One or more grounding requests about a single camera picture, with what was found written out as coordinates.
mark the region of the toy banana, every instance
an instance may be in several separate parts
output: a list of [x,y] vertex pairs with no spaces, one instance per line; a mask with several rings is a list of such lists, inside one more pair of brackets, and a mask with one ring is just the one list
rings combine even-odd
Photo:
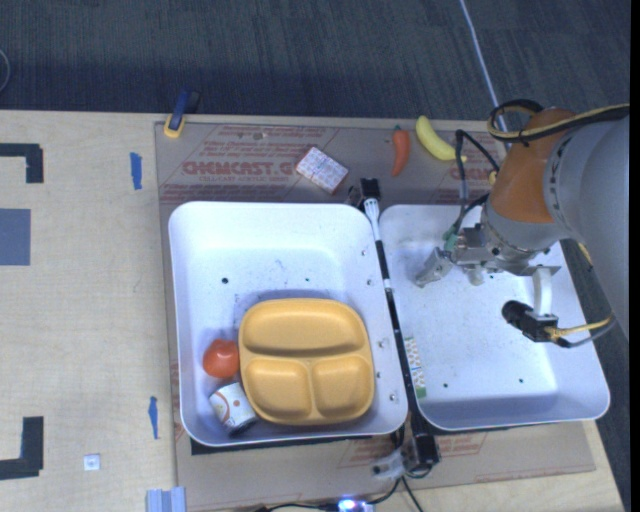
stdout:
[[[455,160],[455,148],[436,133],[427,116],[418,117],[416,135],[425,149],[438,160]],[[466,160],[467,157],[462,155],[462,161]]]

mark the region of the wooden table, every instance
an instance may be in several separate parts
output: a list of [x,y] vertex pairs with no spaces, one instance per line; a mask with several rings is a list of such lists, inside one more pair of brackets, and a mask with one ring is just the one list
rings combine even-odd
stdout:
[[[0,460],[19,457],[23,418],[44,418],[44,468],[0,480],[4,511],[143,510],[148,489],[177,483],[153,129],[165,117],[0,112],[0,143],[39,144],[45,167],[43,184],[27,184],[24,158],[0,158],[0,208],[31,215],[30,264],[0,265]],[[142,158],[141,188],[132,184],[132,152]],[[598,430],[593,422],[584,429],[595,471],[418,498],[429,511],[622,510]],[[100,454],[99,471],[85,470],[88,454]],[[399,492],[377,510],[410,507]]]

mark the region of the white tray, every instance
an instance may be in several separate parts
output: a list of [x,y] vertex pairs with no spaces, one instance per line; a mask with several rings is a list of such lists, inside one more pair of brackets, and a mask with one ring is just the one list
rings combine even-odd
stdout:
[[[443,430],[460,431],[602,416],[609,388],[592,343],[571,349],[534,343],[502,318],[508,300],[533,305],[531,278],[500,273],[472,286],[454,267],[424,288],[414,284],[459,210],[397,205],[380,219],[400,328],[405,344],[413,338],[419,354],[412,370],[414,381],[418,376],[424,383],[416,392],[424,417]],[[478,216],[479,208],[472,210],[464,225],[472,226]],[[559,244],[533,264],[561,266],[552,278],[552,311],[561,327],[583,325]]]
[[[371,226],[346,205],[192,202],[169,220],[180,375],[180,413],[199,443],[230,447],[390,433],[406,419],[407,397]],[[248,308],[268,299],[342,301],[362,317],[376,372],[364,416],[329,426],[260,421],[230,437],[209,395],[221,384],[202,370],[216,337],[236,339]]]

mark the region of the black corner marker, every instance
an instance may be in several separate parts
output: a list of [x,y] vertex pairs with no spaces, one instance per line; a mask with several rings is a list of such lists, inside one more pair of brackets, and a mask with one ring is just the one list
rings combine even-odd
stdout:
[[38,476],[44,467],[44,418],[22,418],[20,458],[0,460],[0,480]]
[[1,144],[0,156],[23,156],[27,183],[44,183],[44,163],[42,148],[38,144]]

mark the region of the blue square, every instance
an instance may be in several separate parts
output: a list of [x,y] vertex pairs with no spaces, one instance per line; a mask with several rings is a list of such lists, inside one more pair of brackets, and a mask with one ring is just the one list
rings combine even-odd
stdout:
[[31,210],[0,208],[0,265],[31,264]]

